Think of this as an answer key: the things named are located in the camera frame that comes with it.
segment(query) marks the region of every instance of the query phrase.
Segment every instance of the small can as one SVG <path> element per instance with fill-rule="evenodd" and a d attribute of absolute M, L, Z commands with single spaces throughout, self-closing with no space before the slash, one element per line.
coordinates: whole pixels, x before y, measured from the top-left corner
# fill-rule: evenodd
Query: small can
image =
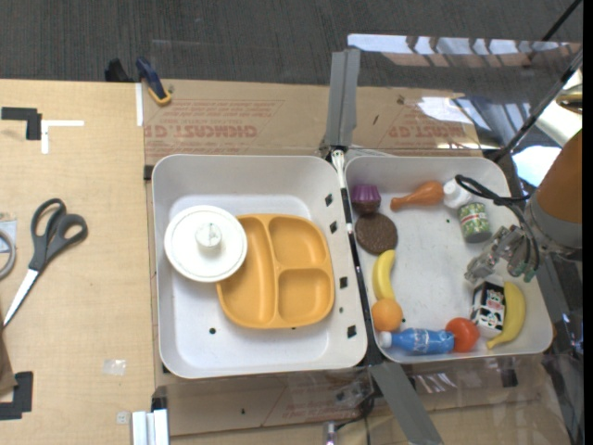
<path fill-rule="evenodd" d="M 463 205 L 458 209 L 457 215 L 466 242 L 484 242 L 492 236 L 484 203 L 473 202 Z"/>

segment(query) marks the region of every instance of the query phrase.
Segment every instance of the gray metal bar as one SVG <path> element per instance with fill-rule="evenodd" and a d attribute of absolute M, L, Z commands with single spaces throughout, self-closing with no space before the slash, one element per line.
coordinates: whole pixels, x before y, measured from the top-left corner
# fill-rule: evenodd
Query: gray metal bar
<path fill-rule="evenodd" d="M 408 443 L 442 445 L 443 440 L 401 365 L 396 362 L 383 362 L 371 366 L 370 371 L 391 412 L 406 434 Z"/>
<path fill-rule="evenodd" d="M 329 107 L 323 142 L 327 146 L 352 144 L 356 127 L 356 89 L 359 82 L 360 50 L 332 53 Z"/>

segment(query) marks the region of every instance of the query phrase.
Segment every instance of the orange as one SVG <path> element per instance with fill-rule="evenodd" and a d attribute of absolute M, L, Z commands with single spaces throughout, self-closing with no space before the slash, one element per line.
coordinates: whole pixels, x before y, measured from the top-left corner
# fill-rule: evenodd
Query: orange
<path fill-rule="evenodd" d="M 404 313 L 394 299 L 380 299 L 372 305 L 371 317 L 376 330 L 395 331 L 401 325 Z"/>

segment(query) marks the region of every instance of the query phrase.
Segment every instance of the white bowl with lid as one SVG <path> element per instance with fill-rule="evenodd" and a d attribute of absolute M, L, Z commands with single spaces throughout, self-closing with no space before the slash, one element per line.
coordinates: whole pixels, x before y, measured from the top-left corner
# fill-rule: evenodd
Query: white bowl with lid
<path fill-rule="evenodd" d="M 215 283 L 235 273 L 247 254 L 241 223 L 216 206 L 199 205 L 179 212 L 167 226 L 164 248 L 171 265 L 197 282 Z"/>

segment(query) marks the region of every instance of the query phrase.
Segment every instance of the chocolate cookie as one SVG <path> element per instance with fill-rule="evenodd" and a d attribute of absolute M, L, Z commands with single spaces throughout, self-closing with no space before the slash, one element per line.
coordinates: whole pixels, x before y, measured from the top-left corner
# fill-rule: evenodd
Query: chocolate cookie
<path fill-rule="evenodd" d="M 360 246 L 371 254 L 379 255 L 396 248 L 396 225 L 380 212 L 360 216 L 354 226 L 354 233 Z"/>

